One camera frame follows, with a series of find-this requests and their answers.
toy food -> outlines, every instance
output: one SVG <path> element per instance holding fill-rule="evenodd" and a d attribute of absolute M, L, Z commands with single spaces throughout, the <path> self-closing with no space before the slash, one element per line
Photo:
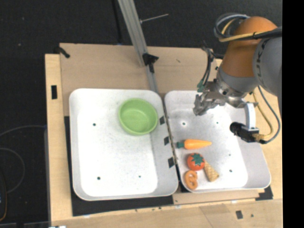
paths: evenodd
<path fill-rule="evenodd" d="M 195 171 L 187 171 L 185 174 L 186 185 L 189 189 L 194 190 L 198 187 L 198 175 Z"/>
<path fill-rule="evenodd" d="M 215 181 L 219 177 L 217 171 L 213 169 L 213 167 L 206 161 L 205 161 L 204 171 L 209 181 Z"/>
<path fill-rule="evenodd" d="M 199 153 L 192 153 L 187 158 L 187 164 L 190 170 L 199 171 L 204 168 L 205 160 Z"/>
<path fill-rule="evenodd" d="M 187 150 L 200 149 L 211 145 L 212 142 L 198 139 L 186 139 L 184 142 L 177 142 L 177 148 L 184 147 Z"/>

green bowl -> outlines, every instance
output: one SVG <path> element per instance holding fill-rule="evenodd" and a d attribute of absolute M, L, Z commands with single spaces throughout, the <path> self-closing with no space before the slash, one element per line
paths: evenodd
<path fill-rule="evenodd" d="M 155 129 L 158 115 L 149 102 L 132 98 L 119 107 L 119 121 L 127 133 L 144 135 Z"/>

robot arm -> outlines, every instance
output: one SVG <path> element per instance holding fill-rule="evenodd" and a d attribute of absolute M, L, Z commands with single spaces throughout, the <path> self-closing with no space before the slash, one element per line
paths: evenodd
<path fill-rule="evenodd" d="M 220 41 L 230 41 L 222 63 L 218 68 L 217 78 L 213 82 L 198 85 L 193 111 L 195 115 L 203 115 L 208 109 L 228 103 L 236 108 L 245 108 L 246 126 L 232 124 L 230 129 L 239 136 L 249 134 L 244 140 L 251 142 L 257 129 L 252 127 L 255 115 L 249 109 L 257 103 L 249 105 L 244 97 L 257 86 L 276 95 L 282 116 L 282 27 L 277 28 L 271 21 L 262 17 L 229 14 L 220 17 L 219 23 L 225 18 L 241 23 L 233 36 L 225 36 L 215 27 L 215 34 Z"/>

black floor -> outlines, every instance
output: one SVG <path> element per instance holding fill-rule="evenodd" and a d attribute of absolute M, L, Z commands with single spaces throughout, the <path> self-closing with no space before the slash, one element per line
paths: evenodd
<path fill-rule="evenodd" d="M 213 36 L 218 16 L 227 12 L 262 16 L 282 25 L 283 0 L 134 0 L 139 17 L 169 16 L 142 25 L 148 46 L 199 47 L 216 53 L 226 44 Z M 130 45 L 118 8 L 121 42 Z M 0 224 L 48 219 L 44 129 L 44 55 L 60 42 L 117 44 L 111 0 L 0 0 L 0 168 L 8 189 L 7 217 Z M 16 127 L 35 125 L 17 129 Z"/>

black tape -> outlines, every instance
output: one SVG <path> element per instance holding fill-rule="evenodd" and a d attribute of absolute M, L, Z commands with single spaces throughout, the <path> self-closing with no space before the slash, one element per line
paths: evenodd
<path fill-rule="evenodd" d="M 57 85 L 52 85 L 51 90 L 52 90 L 52 100 L 57 99 L 58 98 Z"/>
<path fill-rule="evenodd" d="M 162 124 L 164 124 L 165 123 L 165 118 L 164 118 L 164 116 L 162 116 L 161 118 L 160 118 L 160 124 L 162 125 Z"/>
<path fill-rule="evenodd" d="M 172 166 L 174 166 L 174 159 L 173 157 L 168 159 L 168 164 L 169 164 L 169 168 L 171 168 Z"/>
<path fill-rule="evenodd" d="M 238 210 L 238 211 L 236 211 L 236 214 L 237 214 L 237 219 L 242 219 L 243 218 L 242 211 Z"/>
<path fill-rule="evenodd" d="M 260 200 L 272 200 L 274 197 L 271 187 L 268 186 L 267 188 L 264 189 L 264 192 L 259 193 L 259 198 L 256 198 L 256 201 Z"/>
<path fill-rule="evenodd" d="M 168 144 L 168 143 L 169 143 L 169 136 L 168 136 L 168 137 L 165 137 L 163 141 L 164 141 L 164 144 L 165 144 L 165 145 Z"/>

